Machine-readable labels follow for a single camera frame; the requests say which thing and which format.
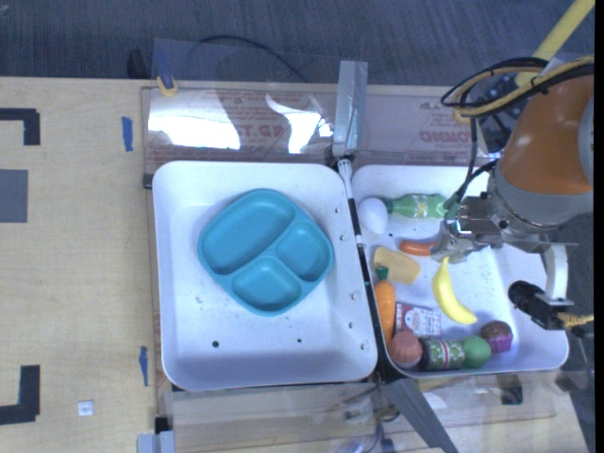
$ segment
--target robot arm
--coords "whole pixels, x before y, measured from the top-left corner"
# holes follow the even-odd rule
[[[450,263],[491,246],[542,254],[545,291],[512,284],[510,300],[544,328],[573,305],[566,300],[570,243],[549,231],[594,210],[594,76],[580,75],[535,93],[527,102],[501,158],[488,166],[487,189],[467,196],[441,222],[431,255]]]

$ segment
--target toy food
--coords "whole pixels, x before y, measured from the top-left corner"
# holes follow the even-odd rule
[[[443,313],[451,320],[460,324],[474,324],[478,318],[465,307],[455,296],[453,284],[448,272],[449,257],[444,257],[441,266],[432,279],[432,291]]]
[[[422,359],[423,348],[410,330],[396,332],[388,344],[390,359],[402,369],[411,369]]]
[[[465,354],[464,367],[478,369],[491,358],[491,346],[486,339],[472,335],[464,338],[461,343]]]
[[[495,353],[512,348],[512,328],[503,321],[491,321],[480,328],[480,337],[487,340]]]
[[[422,359],[419,368],[424,371],[461,369],[465,362],[463,343],[458,339],[420,339]]]
[[[436,245],[436,242],[414,242],[413,240],[403,240],[398,249],[409,255],[417,255],[418,257],[429,257],[430,248]]]
[[[396,302],[394,334],[410,330],[417,337],[439,339],[441,337],[441,313],[425,307]]]
[[[359,221],[361,225],[378,235],[386,231],[388,211],[379,198],[365,198],[359,203]]]
[[[441,218],[445,216],[446,197],[441,194],[409,193],[396,199],[382,198],[388,213],[408,218]]]
[[[376,284],[374,293],[376,294],[377,311],[379,312],[379,322],[384,333],[386,345],[393,338],[394,333],[394,315],[396,308],[396,293],[394,285],[388,281],[388,267],[378,267],[376,270],[379,282]]]
[[[390,280],[404,284],[413,283],[421,270],[414,259],[385,246],[376,248],[374,254],[374,267],[381,266],[388,267]]]

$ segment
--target toy can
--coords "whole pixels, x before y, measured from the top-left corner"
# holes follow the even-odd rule
[[[419,368],[425,371],[461,369],[465,361],[463,343],[457,339],[420,339],[422,359]]]

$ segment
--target green bottle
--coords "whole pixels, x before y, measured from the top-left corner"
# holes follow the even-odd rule
[[[408,218],[442,218],[446,210],[446,197],[441,194],[410,193],[400,198],[381,198],[388,214],[398,213]]]

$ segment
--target white sticker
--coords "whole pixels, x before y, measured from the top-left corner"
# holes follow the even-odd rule
[[[92,416],[94,414],[94,401],[88,399],[86,401],[77,402],[78,416]]]

